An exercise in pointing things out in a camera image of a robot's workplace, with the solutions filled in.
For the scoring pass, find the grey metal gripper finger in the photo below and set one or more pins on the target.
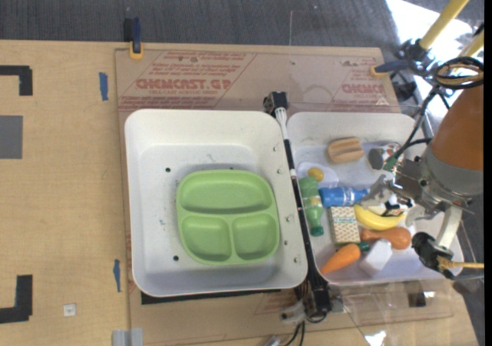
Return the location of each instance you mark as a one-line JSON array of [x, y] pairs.
[[380, 187], [414, 217]]

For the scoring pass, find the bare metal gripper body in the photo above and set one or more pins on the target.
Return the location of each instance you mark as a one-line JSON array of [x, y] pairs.
[[413, 179]]

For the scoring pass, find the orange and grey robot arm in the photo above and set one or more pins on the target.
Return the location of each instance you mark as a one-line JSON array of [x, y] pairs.
[[461, 133]]

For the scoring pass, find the black and white packet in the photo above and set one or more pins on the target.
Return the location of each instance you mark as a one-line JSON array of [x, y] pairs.
[[396, 209]]

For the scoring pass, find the brown chicken drumstick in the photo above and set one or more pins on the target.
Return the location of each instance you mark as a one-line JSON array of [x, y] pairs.
[[392, 237]]

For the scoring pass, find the small patterned can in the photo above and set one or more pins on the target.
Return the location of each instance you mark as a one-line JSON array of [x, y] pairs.
[[380, 156]]

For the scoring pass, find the yellow banana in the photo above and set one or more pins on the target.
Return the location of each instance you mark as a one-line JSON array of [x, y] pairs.
[[374, 221]]

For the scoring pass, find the blue bottle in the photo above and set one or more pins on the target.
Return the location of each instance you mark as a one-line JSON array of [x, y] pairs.
[[338, 196]]

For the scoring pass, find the tan hot dog bun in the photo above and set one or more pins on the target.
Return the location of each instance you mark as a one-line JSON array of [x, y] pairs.
[[345, 150]]

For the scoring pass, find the patterned teal and white carton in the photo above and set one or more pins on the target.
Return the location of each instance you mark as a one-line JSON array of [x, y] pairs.
[[344, 226]]

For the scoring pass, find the white plastic tray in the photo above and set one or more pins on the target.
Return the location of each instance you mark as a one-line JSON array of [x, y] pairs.
[[384, 129], [153, 202]]

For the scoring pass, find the white and yellow fried egg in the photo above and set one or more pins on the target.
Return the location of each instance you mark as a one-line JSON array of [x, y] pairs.
[[316, 173]]

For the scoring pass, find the green bottle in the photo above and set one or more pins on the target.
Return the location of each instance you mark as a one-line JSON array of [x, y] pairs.
[[313, 210]]

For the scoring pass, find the orange carrot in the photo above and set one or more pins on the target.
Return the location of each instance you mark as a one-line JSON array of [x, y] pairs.
[[340, 259]]

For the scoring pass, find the thin black and white rod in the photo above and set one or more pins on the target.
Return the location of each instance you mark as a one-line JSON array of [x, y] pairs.
[[298, 198]]

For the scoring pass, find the green divided plate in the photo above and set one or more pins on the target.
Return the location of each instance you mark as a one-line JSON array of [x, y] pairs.
[[227, 213]]

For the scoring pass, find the brown cardboard board, red print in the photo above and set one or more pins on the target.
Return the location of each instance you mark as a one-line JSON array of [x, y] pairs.
[[215, 75]]

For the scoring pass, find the black cylinder on white bracket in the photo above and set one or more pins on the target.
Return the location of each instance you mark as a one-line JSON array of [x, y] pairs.
[[426, 250]]

